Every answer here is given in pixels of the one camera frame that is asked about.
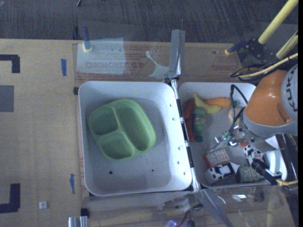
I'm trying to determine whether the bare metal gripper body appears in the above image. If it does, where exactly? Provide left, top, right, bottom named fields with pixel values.
left=227, top=126, right=252, bottom=148

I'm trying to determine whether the small cow print carton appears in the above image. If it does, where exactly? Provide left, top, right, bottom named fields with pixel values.
left=240, top=141, right=264, bottom=166

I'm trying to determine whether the beige bread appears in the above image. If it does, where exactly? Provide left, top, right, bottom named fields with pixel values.
left=227, top=106, right=244, bottom=125

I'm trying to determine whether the white plastic tray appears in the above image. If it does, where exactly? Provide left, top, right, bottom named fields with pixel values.
left=78, top=80, right=193, bottom=197
left=177, top=81, right=288, bottom=189

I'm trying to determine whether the pink carton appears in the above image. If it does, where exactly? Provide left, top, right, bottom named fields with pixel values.
left=204, top=148, right=231, bottom=168

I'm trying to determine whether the green can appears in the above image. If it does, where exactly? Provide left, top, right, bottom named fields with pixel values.
left=237, top=166, right=260, bottom=184

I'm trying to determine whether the orange carrot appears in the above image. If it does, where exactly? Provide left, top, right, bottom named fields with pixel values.
left=203, top=97, right=232, bottom=109

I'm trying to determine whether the large cow print carton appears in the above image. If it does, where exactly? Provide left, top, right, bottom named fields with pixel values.
left=204, top=162, right=241, bottom=185

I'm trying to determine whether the yellow banana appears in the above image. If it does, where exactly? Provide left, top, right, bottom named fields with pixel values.
left=192, top=92, right=223, bottom=114

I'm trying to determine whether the green bottle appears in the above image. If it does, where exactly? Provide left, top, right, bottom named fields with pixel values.
left=192, top=107, right=206, bottom=143

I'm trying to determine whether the red sausage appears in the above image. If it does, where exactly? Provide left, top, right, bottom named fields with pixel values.
left=183, top=99, right=196, bottom=143

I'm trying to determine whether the green divided plate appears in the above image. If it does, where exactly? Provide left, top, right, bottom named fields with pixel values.
left=88, top=98, right=157, bottom=162

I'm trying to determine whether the black cylinder on white bracket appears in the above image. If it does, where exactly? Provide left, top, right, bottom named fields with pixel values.
left=251, top=136, right=288, bottom=186

